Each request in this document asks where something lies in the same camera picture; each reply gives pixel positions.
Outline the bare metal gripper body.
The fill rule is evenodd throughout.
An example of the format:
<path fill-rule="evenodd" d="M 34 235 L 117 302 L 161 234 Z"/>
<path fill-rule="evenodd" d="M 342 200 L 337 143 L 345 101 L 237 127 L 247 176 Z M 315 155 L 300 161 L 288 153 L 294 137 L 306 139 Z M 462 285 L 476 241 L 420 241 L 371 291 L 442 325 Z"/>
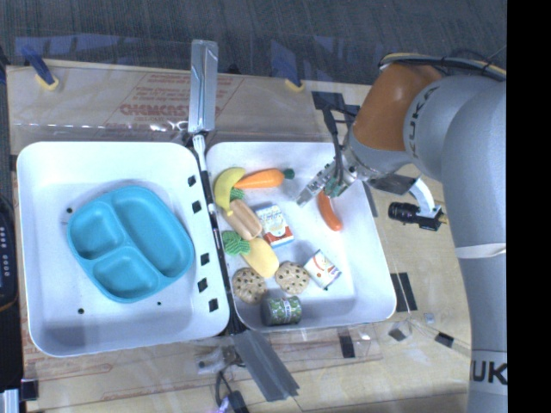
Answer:
<path fill-rule="evenodd" d="M 350 165 L 344 161 L 341 170 L 337 169 L 337 161 L 328 163 L 323 170 L 322 192 L 328 197 L 338 197 L 343 194 L 354 182 L 365 182 L 371 177 L 371 169 L 365 165 Z"/>

